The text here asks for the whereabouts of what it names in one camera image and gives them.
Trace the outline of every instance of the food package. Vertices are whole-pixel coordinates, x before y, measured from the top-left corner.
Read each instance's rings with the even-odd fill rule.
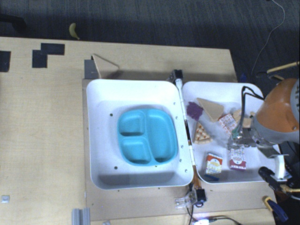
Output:
[[[219,180],[218,175],[222,172],[223,158],[212,153],[208,153],[206,157],[205,176]]]
[[[236,121],[230,113],[220,118],[219,123],[228,135],[231,135],[232,130],[234,130],[237,126]]]
[[[229,168],[233,170],[246,170],[246,160],[244,148],[230,149],[229,152]]]

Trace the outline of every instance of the blue plate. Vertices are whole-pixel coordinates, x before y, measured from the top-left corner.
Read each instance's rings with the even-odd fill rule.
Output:
[[[118,120],[120,151],[130,164],[140,166],[170,162],[178,151],[171,117],[159,109],[136,109]]]

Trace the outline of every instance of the metal bracket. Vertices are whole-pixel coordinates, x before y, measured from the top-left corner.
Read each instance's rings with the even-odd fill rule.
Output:
[[[241,137],[237,137],[235,139],[233,139],[232,136],[230,137],[228,142],[228,149],[238,149],[240,148],[240,146],[256,147],[256,145],[256,142],[252,139],[249,133],[249,128],[243,128]]]
[[[281,155],[278,153],[272,146],[261,146],[257,145],[259,151],[263,153],[267,158],[275,158],[276,156]]]
[[[98,79],[99,73],[96,69],[94,60],[84,60],[84,78]]]
[[[175,80],[180,78],[181,80],[183,80],[183,73],[182,70],[176,70],[174,69],[171,74],[169,75],[169,77],[167,78],[167,82],[171,82],[175,84]]]
[[[72,225],[90,225],[90,209],[73,209]]]
[[[175,199],[175,208],[184,209],[195,205],[200,208],[206,202],[206,194],[203,188],[194,189],[188,192],[184,197]]]

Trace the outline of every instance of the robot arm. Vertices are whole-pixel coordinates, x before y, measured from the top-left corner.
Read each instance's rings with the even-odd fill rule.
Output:
[[[243,111],[246,94],[243,93],[244,90],[243,88]],[[261,151],[265,151],[263,153],[267,157],[271,157],[272,145],[285,141],[299,143],[299,79],[285,79],[270,92],[253,118],[251,128],[241,127],[243,111],[239,125],[232,132],[228,148],[258,146]]]

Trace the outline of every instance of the wooden countertop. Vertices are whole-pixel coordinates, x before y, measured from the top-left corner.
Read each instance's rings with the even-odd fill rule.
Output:
[[[64,44],[64,55],[48,55],[47,68],[32,68],[32,50],[40,50],[41,43]],[[82,79],[84,60],[92,54],[118,65],[121,79],[165,80],[173,69],[183,69],[185,81],[236,81],[224,49],[0,37],[0,51],[11,52],[9,71],[0,72],[0,195],[10,195],[9,203],[0,204],[0,224],[71,224],[72,209],[86,206]],[[249,206],[242,202],[241,210],[212,213],[211,202],[207,214],[229,215],[243,224],[275,224],[260,204],[262,195],[274,198],[266,183],[225,186],[208,199],[222,200],[221,192],[231,202],[240,203],[234,196],[241,195]],[[111,213],[120,212],[112,208]],[[204,216],[196,212],[195,217]],[[188,223],[186,214],[157,215],[111,224]]]

